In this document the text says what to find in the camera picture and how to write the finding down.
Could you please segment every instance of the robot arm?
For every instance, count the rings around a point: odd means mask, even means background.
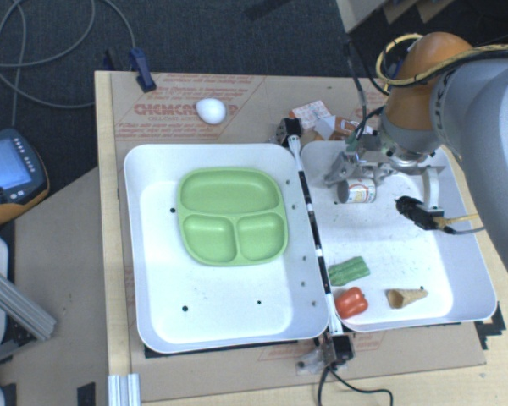
[[[392,160],[420,162],[447,146],[508,271],[508,47],[419,36],[398,78],[379,76],[394,86],[381,116]]]

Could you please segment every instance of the can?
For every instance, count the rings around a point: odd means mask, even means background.
[[[376,184],[369,178],[350,178],[339,182],[337,196],[340,203],[373,203]]]

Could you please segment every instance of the white tray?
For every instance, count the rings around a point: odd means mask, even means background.
[[[424,200],[420,176],[400,173],[386,178],[373,203],[338,203],[336,185],[328,188],[323,176],[344,148],[343,142],[314,141],[301,152],[326,266],[360,255],[371,271],[345,285],[358,286],[369,307],[344,320],[344,325],[371,332],[488,319],[497,302],[476,236],[424,231],[396,210],[395,200],[402,195]],[[444,151],[438,150],[423,165],[444,167],[439,174],[439,203],[445,216],[466,215]],[[454,227],[472,226],[463,222]],[[389,307],[387,289],[420,287],[428,291],[426,298],[400,310]],[[334,295],[344,288],[333,288]]]
[[[204,167],[253,167],[284,199],[289,240],[274,261],[207,266],[183,245],[179,181]],[[271,144],[140,145],[124,160],[137,327],[162,354],[317,337],[329,312],[293,156]]]

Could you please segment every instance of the black floor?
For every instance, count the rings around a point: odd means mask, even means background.
[[[0,26],[13,0],[0,0]],[[123,57],[132,40],[155,72],[350,76],[342,57],[345,31],[335,0],[94,0],[94,25],[63,57],[23,67],[19,88],[0,79],[0,129],[14,126],[40,152],[52,193],[97,165],[93,71],[112,48]],[[23,0],[23,62],[45,60],[75,45],[91,21],[90,0]],[[0,63],[17,63],[23,24],[18,10],[0,30]],[[410,9],[389,25],[373,13],[351,32],[367,66],[405,33],[449,31],[473,45],[508,34],[508,0],[456,0],[424,24]],[[354,56],[356,71],[366,73]],[[15,70],[0,67],[14,84]]]

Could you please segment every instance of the ice cream cone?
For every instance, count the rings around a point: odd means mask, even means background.
[[[387,297],[391,308],[403,308],[412,302],[425,298],[428,291],[423,288],[392,288]]]

